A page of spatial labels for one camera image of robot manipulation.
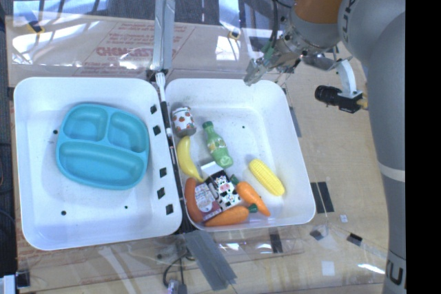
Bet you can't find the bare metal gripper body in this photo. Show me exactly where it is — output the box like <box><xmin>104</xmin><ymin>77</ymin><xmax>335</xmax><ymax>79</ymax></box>
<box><xmin>263</xmin><ymin>32</ymin><xmax>313</xmax><ymax>74</ymax></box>

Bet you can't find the white plastic tray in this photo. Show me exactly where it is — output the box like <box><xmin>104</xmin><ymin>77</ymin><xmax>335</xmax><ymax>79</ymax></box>
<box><xmin>164</xmin><ymin>78</ymin><xmax>317</xmax><ymax>232</ymax></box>
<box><xmin>12</xmin><ymin>76</ymin><xmax>183</xmax><ymax>251</ymax></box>

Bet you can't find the green bottle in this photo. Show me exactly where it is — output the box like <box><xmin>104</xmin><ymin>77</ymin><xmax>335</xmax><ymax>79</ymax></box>
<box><xmin>201</xmin><ymin>120</ymin><xmax>234</xmax><ymax>169</ymax></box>

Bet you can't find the strawberry print can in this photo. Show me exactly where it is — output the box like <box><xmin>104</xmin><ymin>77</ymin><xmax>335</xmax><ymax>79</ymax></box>
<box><xmin>171</xmin><ymin>106</ymin><xmax>198</xmax><ymax>138</ymax></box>

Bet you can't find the thin black and white rod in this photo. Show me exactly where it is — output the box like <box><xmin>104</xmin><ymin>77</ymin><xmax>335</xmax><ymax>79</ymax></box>
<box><xmin>154</xmin><ymin>71</ymin><xmax>185</xmax><ymax>235</ymax></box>

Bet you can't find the yellow corn cob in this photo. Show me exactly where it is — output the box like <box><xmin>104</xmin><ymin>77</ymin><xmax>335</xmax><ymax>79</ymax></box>
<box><xmin>248</xmin><ymin>158</ymin><xmax>286</xmax><ymax>198</ymax></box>

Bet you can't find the yellow banana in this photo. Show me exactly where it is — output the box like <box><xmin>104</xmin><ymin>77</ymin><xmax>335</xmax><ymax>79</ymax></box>
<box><xmin>176</xmin><ymin>135</ymin><xmax>205</xmax><ymax>184</ymax></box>

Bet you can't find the cow print carton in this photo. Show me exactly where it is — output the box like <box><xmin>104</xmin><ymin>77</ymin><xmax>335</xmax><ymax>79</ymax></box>
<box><xmin>200</xmin><ymin>161</ymin><xmax>243</xmax><ymax>212</ymax></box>

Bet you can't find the orange carrot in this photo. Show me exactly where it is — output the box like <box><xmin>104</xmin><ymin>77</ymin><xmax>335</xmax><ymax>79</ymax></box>
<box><xmin>204</xmin><ymin>203</ymin><xmax>259</xmax><ymax>228</ymax></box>
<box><xmin>235</xmin><ymin>180</ymin><xmax>271</xmax><ymax>218</ymax></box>

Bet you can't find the red and white carton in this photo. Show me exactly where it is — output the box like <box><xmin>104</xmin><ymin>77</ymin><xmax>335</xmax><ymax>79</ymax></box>
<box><xmin>194</xmin><ymin>182</ymin><xmax>223</xmax><ymax>222</ymax></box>

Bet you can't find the orange sausage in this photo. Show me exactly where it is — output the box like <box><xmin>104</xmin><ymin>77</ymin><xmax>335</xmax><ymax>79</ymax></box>
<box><xmin>184</xmin><ymin>177</ymin><xmax>205</xmax><ymax>224</ymax></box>

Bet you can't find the blue divided plate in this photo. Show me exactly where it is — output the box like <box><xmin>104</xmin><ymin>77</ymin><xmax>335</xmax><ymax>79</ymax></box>
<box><xmin>55</xmin><ymin>103</ymin><xmax>151</xmax><ymax>191</ymax></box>

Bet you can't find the black cylinder on white bracket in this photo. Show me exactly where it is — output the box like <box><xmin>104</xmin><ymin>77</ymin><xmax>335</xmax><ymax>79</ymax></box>
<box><xmin>314</xmin><ymin>58</ymin><xmax>368</xmax><ymax>114</ymax></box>

